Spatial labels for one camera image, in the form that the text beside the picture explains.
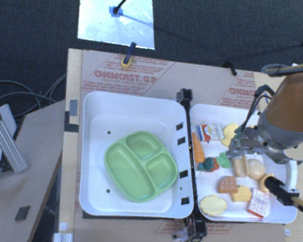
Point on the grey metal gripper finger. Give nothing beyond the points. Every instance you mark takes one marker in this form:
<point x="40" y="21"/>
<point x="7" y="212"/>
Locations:
<point x="231" y="152"/>
<point x="241" y="153"/>

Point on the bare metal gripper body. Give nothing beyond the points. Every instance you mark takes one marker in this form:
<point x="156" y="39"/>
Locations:
<point x="252" y="142"/>

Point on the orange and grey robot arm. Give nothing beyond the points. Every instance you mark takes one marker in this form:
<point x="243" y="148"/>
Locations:
<point x="289" y="109"/>

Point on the green broccoli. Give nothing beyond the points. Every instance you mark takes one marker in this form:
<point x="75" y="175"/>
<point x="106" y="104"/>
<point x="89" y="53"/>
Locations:
<point x="224" y="161"/>

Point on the beige hot dog bun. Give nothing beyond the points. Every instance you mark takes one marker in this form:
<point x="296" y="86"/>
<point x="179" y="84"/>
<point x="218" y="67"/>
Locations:
<point x="239" y="167"/>

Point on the beige round bread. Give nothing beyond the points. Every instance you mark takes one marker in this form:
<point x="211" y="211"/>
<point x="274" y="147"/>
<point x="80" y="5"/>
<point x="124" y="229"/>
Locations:
<point x="256" y="169"/>

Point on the red strawberry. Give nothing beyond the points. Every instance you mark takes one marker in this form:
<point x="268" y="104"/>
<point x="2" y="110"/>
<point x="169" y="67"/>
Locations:
<point x="211" y="164"/>

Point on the red white blue carton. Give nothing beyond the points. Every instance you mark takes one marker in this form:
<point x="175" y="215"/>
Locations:
<point x="209" y="132"/>

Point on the orange waffle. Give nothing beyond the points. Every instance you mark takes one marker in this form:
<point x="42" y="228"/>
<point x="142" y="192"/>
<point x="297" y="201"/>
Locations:
<point x="227" y="185"/>

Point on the orange carrot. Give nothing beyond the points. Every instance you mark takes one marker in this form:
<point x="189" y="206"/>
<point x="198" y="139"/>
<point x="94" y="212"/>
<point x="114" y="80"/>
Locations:
<point x="197" y="148"/>

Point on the thin black rod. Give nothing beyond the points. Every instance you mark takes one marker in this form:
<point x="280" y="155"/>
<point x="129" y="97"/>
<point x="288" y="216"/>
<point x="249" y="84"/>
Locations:
<point x="190" y="155"/>

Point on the yellow cheese slice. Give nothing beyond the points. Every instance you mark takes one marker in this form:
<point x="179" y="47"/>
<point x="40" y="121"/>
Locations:
<point x="242" y="194"/>

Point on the red and white carton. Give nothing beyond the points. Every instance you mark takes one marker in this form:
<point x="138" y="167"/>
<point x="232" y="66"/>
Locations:
<point x="258" y="205"/>

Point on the yellow potato slice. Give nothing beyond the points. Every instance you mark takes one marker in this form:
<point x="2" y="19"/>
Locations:
<point x="212" y="205"/>

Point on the white plastic tray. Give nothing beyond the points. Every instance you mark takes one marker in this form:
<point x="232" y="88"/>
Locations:
<point x="238" y="212"/>
<point x="101" y="187"/>

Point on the green divided plate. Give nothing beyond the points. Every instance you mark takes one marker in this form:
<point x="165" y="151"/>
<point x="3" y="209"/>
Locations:
<point x="136" y="169"/>

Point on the brown cardboard board, red print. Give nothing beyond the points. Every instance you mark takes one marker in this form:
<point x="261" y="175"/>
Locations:
<point x="171" y="77"/>

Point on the black cylinder on white bracket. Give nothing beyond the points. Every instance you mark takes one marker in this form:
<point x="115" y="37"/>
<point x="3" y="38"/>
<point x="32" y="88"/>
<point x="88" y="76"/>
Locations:
<point x="276" y="185"/>

